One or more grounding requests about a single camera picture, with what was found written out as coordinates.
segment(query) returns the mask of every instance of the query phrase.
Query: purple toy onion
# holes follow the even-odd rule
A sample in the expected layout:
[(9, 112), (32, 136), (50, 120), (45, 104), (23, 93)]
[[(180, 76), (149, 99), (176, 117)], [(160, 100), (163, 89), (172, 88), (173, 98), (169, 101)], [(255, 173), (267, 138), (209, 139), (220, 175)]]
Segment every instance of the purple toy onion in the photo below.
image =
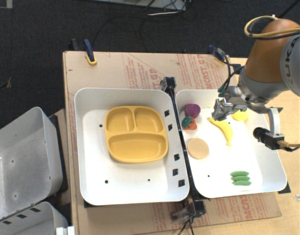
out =
[(198, 117), (200, 114), (200, 107), (197, 104), (187, 104), (185, 109), (186, 116), (190, 116), (193, 118)]

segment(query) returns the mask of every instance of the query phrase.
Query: black floor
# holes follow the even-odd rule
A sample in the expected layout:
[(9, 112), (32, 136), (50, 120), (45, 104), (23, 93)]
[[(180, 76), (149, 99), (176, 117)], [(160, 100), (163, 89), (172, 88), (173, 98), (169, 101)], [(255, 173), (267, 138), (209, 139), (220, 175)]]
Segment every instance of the black floor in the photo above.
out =
[[(87, 0), (0, 0), (0, 129), (39, 106), (64, 108), (62, 53), (76, 38), (95, 51), (206, 53), (209, 45), (247, 57), (254, 43), (245, 24), (281, 16), (296, 0), (193, 0), (186, 13)], [(300, 24), (300, 2), (283, 18)]]

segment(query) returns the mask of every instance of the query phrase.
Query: yellow divided plate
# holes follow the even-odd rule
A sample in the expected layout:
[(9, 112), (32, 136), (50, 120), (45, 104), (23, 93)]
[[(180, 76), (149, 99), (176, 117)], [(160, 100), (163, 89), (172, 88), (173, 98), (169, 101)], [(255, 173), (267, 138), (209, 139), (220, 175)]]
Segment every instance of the yellow divided plate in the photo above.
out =
[(153, 108), (115, 107), (106, 114), (104, 126), (108, 151), (119, 162), (152, 162), (168, 152), (164, 122)]

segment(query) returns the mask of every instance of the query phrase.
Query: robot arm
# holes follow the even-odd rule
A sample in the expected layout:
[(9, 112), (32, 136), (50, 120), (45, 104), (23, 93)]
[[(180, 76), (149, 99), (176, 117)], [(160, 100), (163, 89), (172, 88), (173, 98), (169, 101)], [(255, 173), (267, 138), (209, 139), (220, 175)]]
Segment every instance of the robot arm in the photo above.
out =
[[(249, 33), (252, 23), (266, 19), (271, 22), (261, 34)], [(248, 22), (245, 33), (257, 40), (240, 72), (238, 85), (228, 86), (221, 95), (223, 99), (216, 99), (212, 117), (222, 121), (247, 108), (268, 114), (270, 130), (256, 128), (255, 138), (270, 149), (293, 151), (300, 145), (291, 149), (280, 133), (278, 114), (282, 108), (265, 105), (283, 91), (291, 90), (300, 96), (300, 26), (291, 20), (265, 16)]]

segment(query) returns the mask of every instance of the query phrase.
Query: cardboard sheet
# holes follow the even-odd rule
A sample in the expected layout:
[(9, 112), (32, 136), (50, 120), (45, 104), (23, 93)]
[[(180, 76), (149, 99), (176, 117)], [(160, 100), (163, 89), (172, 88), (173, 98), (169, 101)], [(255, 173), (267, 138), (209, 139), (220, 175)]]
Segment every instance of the cardboard sheet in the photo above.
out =
[[(176, 90), (217, 89), (227, 79), (227, 65), (212, 55), (95, 52), (97, 64), (90, 66), (83, 51), (63, 54), (66, 102), (73, 154), (76, 207), (72, 208), (81, 235), (134, 235), (179, 230), (171, 214), (180, 203), (133, 204), (84, 207), (79, 189), (74, 96), (86, 87), (158, 89), (166, 76), (176, 79)], [(195, 219), (193, 227), (225, 224), (281, 216), (274, 193), (242, 195), (205, 200), (207, 214)]]

